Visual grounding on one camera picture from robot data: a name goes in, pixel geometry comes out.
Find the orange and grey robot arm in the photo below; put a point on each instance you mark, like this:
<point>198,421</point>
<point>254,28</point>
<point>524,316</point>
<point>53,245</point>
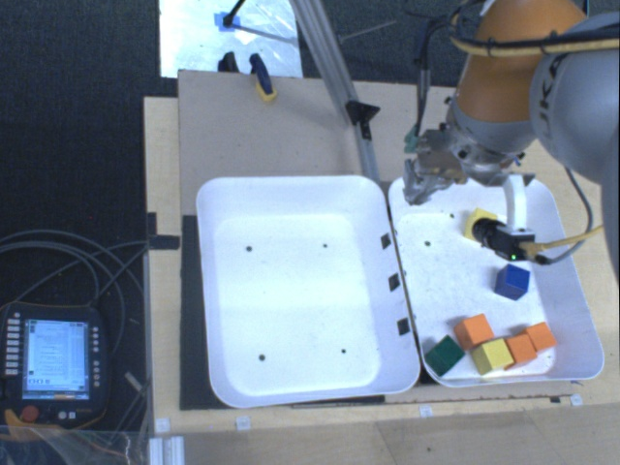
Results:
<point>513,80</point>

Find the green cube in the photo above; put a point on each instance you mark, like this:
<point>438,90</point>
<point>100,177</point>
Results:
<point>444,355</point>

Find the white plastic tray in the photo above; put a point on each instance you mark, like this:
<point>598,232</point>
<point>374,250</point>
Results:
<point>455,279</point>
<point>295,298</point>

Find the blue cube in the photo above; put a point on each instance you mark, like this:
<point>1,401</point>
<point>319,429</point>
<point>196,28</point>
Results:
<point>512,281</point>

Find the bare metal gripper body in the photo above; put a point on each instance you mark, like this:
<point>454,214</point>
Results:
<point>453,155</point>

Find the black cylinder on white bracket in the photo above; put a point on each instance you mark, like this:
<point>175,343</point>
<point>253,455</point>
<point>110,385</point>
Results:
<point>504,238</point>

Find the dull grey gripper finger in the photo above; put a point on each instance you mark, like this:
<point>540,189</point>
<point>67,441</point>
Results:
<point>410,182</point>
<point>426,189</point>

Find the yellow cube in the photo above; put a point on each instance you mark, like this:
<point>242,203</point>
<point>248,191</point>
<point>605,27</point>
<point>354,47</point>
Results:
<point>472,221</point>
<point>492,356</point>

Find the orange cube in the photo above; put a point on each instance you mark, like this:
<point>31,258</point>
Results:
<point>541,337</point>
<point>522,350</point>
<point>474,331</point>

